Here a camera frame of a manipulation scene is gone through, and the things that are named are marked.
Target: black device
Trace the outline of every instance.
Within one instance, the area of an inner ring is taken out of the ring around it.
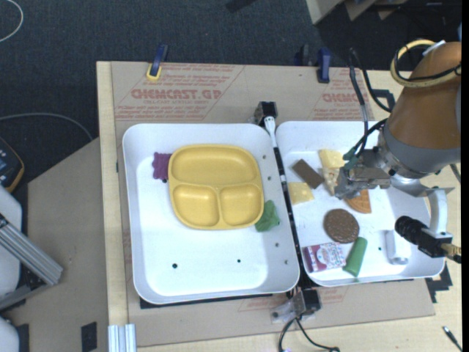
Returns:
[[[18,154],[0,138],[0,185],[12,192],[24,173],[24,164]]]
[[[409,216],[398,218],[394,227],[399,235],[415,244],[418,250],[431,258],[447,257],[461,263],[460,249],[451,243],[453,241],[451,235],[446,233],[433,234],[428,226]]]
[[[265,127],[264,119],[271,116],[274,119],[278,116],[276,102],[259,102],[254,111],[254,123],[258,126]]]

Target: yellow cheese slice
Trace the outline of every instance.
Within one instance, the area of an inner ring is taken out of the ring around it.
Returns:
[[[323,168],[322,176],[330,194],[334,195],[334,187],[337,185],[337,179],[339,178],[339,168]]]
[[[324,168],[340,168],[345,165],[345,161],[339,151],[320,150],[320,158]]]
[[[288,192],[293,205],[314,199],[307,183],[288,183]]]

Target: purple food item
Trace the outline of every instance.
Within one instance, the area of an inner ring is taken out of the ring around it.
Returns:
[[[153,178],[160,179],[160,180],[168,180],[168,167],[169,167],[169,159],[171,158],[171,154],[160,154],[155,153],[154,159],[152,162],[153,166]]]

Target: green food item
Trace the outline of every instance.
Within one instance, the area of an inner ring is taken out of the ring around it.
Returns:
[[[277,215],[276,206],[272,200],[268,200],[264,204],[264,212],[262,213],[261,219],[256,223],[256,231],[266,232],[279,224],[280,219]]]
[[[343,269],[352,274],[355,278],[359,275],[363,257],[365,256],[368,241],[365,238],[357,238],[353,243],[352,249],[347,257],[347,264]]]

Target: cookie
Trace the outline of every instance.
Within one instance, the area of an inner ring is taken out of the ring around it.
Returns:
[[[337,208],[329,211],[324,218],[324,229],[338,243],[352,243],[358,237],[360,226],[357,219],[347,210]]]
[[[360,195],[351,198],[345,199],[345,202],[355,211],[364,214],[370,214],[372,212],[372,204],[369,201],[369,192],[368,189],[364,189],[360,192]]]

